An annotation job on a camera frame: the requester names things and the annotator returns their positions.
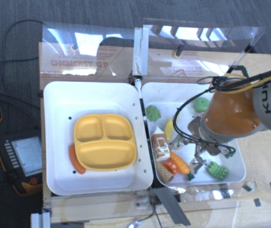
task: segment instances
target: gray carpet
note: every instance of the gray carpet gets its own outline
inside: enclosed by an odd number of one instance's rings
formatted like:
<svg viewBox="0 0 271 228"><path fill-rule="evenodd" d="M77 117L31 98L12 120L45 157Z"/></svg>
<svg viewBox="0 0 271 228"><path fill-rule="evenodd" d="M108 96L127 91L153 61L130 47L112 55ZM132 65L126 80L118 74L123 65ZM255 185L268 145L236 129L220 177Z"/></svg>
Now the gray carpet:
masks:
<svg viewBox="0 0 271 228"><path fill-rule="evenodd" d="M0 64L0 136L40 126L42 22L133 29L143 18L264 27L254 51L271 53L271 0L0 0L0 61L33 58ZM30 214L41 206L41 194L18 196L0 167L0 228L29 228Z"/></svg>

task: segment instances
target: toy lime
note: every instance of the toy lime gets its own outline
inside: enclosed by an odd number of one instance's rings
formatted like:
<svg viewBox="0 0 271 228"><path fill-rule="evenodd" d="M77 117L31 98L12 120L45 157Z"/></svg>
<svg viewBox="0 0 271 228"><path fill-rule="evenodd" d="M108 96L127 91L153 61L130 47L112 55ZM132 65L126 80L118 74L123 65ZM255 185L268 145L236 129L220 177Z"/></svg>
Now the toy lime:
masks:
<svg viewBox="0 0 271 228"><path fill-rule="evenodd" d="M204 97L196 99L195 110L197 112L205 112L209 106L209 100Z"/></svg>
<svg viewBox="0 0 271 228"><path fill-rule="evenodd" d="M156 106L149 105L146 108L146 117L152 122L156 122L160 118L159 109Z"/></svg>
<svg viewBox="0 0 271 228"><path fill-rule="evenodd" d="M228 169L225 167L219 166L217 163L212 161L207 166L207 172L213 177L223 180L228 173Z"/></svg>

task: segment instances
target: yellow divided plate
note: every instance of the yellow divided plate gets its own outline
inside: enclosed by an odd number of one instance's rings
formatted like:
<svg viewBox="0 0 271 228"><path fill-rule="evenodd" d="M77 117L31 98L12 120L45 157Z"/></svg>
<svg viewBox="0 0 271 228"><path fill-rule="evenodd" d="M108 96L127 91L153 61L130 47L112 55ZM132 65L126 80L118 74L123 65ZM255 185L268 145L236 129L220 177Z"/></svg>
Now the yellow divided plate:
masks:
<svg viewBox="0 0 271 228"><path fill-rule="evenodd" d="M118 114L88 114L74 126L75 153L88 170L113 171L131 166L137 157L130 122Z"/></svg>

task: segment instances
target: toy food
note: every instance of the toy food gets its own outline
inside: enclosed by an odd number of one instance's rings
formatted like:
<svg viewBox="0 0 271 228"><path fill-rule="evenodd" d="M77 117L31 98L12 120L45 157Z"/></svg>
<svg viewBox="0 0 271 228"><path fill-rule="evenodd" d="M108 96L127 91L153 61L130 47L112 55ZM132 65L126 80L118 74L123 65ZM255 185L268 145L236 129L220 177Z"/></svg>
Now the toy food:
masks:
<svg viewBox="0 0 271 228"><path fill-rule="evenodd" d="M160 179L164 183L169 183L173 179L173 174L168 171L161 163L155 162L155 167L159 173Z"/></svg>
<svg viewBox="0 0 271 228"><path fill-rule="evenodd" d="M77 160L74 144L71 144L69 146L69 157L70 157L70 161L71 161L72 165L74 166L75 170L80 174L84 174L86 169Z"/></svg>
<svg viewBox="0 0 271 228"><path fill-rule="evenodd" d="M217 163L212 161L207 166L207 172L213 177L223 180L228 173L228 169L225 167L219 166Z"/></svg>
<svg viewBox="0 0 271 228"><path fill-rule="evenodd" d="M153 155L155 160L165 161L170 158L169 147L164 132L157 127L151 137Z"/></svg>
<svg viewBox="0 0 271 228"><path fill-rule="evenodd" d="M199 97L196 99L195 111L197 112L205 112L209 106L209 100L204 97Z"/></svg>
<svg viewBox="0 0 271 228"><path fill-rule="evenodd" d="M145 111L147 119L152 122L156 122L160 118L160 112L156 106L149 105L146 107Z"/></svg>
<svg viewBox="0 0 271 228"><path fill-rule="evenodd" d="M74 126L78 162L86 170L116 171L137 158L131 123L122 115L99 113L80 117Z"/></svg>
<svg viewBox="0 0 271 228"><path fill-rule="evenodd" d="M165 167L168 171L170 171L173 175L179 172L179 167L173 160L167 161L163 163L163 167Z"/></svg>
<svg viewBox="0 0 271 228"><path fill-rule="evenodd" d="M164 133L165 133L165 135L166 135L167 141L169 141L169 140L171 139L172 132L173 132L173 130L174 130L172 119L173 119L173 117L171 117L171 118L167 121L167 123L166 123L166 125L165 125L165 128L164 128Z"/></svg>
<svg viewBox="0 0 271 228"><path fill-rule="evenodd" d="M170 151L170 158L175 162L175 164L179 168L179 172L184 175L188 175L190 173L190 167L186 162L183 161L177 154Z"/></svg>

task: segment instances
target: small food box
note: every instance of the small food box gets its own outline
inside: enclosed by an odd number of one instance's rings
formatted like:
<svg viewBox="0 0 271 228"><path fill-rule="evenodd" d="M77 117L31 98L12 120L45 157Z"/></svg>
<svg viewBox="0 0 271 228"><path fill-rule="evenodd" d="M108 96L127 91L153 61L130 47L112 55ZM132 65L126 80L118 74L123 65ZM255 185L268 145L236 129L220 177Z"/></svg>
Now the small food box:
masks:
<svg viewBox="0 0 271 228"><path fill-rule="evenodd" d="M157 128L151 137L155 161L166 161L170 158L170 151L166 136L160 128Z"/></svg>

